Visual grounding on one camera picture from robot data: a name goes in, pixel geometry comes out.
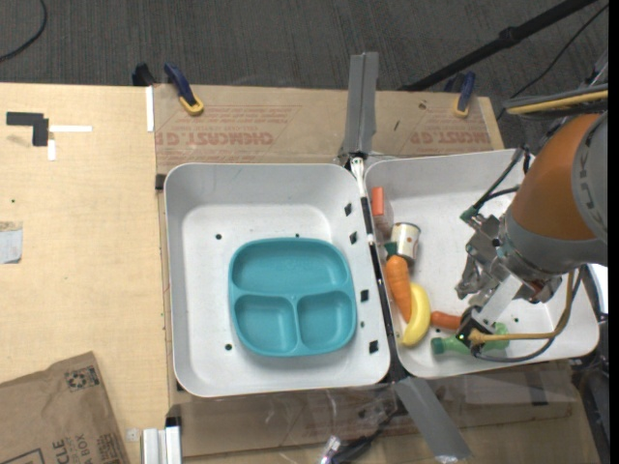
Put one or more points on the brown cardboard board red print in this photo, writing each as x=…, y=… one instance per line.
x=300, y=124

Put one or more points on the blue divided plate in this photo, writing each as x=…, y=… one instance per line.
x=290, y=264

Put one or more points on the green bottle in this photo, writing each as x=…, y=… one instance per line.
x=447, y=345

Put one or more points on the small white can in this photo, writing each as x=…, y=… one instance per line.
x=405, y=242

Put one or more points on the brown paper bag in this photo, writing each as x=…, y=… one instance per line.
x=53, y=414

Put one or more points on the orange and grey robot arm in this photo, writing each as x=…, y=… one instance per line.
x=546, y=196

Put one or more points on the orange carrot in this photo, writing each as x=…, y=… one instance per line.
x=399, y=283

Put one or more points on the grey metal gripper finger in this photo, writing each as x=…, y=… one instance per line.
x=483, y=293
x=465, y=281

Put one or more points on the orange sausage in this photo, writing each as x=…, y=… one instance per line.
x=445, y=320

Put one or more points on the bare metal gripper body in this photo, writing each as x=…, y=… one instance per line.
x=486, y=237

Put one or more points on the yellow banana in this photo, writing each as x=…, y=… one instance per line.
x=420, y=317

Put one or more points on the white plastic tray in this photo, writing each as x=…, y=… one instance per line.
x=435, y=196
x=203, y=278

